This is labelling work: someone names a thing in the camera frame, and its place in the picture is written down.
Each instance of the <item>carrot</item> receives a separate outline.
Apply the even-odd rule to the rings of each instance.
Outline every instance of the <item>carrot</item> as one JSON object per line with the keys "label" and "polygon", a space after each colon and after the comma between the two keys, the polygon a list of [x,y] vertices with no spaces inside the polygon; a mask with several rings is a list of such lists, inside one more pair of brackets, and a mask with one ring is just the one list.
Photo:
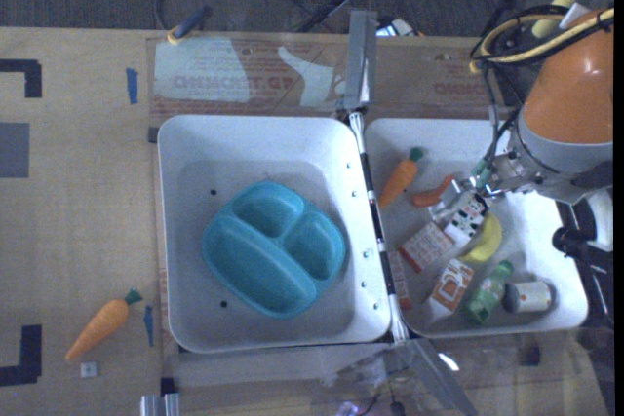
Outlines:
{"label": "carrot", "polygon": [[133,288],[123,300],[116,298],[106,303],[82,330],[80,336],[65,354],[65,360],[72,360],[84,354],[106,336],[119,329],[128,318],[129,305],[140,300],[142,297]]}
{"label": "carrot", "polygon": [[411,195],[411,204],[417,208],[432,207],[440,201],[440,196],[450,186],[453,179],[452,175],[447,175],[438,187]]}
{"label": "carrot", "polygon": [[416,177],[418,173],[416,162],[421,157],[422,151],[414,147],[409,152],[409,158],[401,160],[399,165],[392,170],[377,200],[377,204],[380,208],[390,205],[397,196],[410,186],[413,178]]}

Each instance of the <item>blue bowl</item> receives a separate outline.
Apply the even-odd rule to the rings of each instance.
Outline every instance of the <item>blue bowl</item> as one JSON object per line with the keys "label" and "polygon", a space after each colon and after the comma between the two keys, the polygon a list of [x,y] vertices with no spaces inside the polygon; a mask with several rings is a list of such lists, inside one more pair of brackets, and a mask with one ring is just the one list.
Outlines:
{"label": "blue bowl", "polygon": [[291,319],[335,279],[345,244],[339,229],[297,193],[275,182],[248,186],[204,231],[213,274],[265,316]]}

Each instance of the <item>banana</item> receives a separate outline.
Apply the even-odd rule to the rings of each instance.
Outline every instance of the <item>banana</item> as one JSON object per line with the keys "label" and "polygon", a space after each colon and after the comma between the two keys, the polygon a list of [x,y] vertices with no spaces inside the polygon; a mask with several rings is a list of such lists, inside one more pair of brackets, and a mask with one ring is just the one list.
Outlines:
{"label": "banana", "polygon": [[481,237],[475,247],[460,258],[467,264],[483,264],[492,257],[503,239],[503,229],[500,221],[491,212],[486,213],[481,226]]}

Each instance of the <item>plastic bottle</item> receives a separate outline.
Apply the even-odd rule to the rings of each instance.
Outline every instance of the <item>plastic bottle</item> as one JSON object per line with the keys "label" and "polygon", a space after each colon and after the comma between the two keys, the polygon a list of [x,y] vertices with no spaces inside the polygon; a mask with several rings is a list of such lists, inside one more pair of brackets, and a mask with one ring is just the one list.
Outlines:
{"label": "plastic bottle", "polygon": [[496,265],[466,302],[464,312],[468,319],[478,324],[483,324],[489,319],[492,311],[501,302],[505,284],[513,272],[514,266],[508,260],[502,260]]}

